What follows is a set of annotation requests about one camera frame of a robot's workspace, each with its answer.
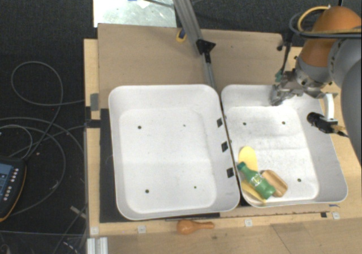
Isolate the yellow banana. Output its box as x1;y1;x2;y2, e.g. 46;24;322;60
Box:
237;146;268;205

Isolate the tan toy chicken drumstick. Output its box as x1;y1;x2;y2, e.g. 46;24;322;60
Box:
176;218;216;235

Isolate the black cylinder on white bracket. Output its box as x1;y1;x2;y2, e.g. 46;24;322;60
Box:
307;93;339;135

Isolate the brown cardboard board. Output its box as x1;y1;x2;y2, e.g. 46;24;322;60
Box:
97;23;340;224

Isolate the thin black rod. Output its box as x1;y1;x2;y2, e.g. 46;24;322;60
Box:
219;89;241;205

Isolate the brown hot dog bun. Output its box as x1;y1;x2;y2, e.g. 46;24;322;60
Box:
260;170;289;198

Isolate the white plastic tray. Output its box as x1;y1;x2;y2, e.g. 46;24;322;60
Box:
220;84;348;209
108;84;242;221

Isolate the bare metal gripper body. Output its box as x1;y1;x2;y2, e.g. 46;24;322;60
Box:
271;69;326;98

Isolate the green plastic bottle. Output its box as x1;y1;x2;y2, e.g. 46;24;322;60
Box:
236;161;277;200

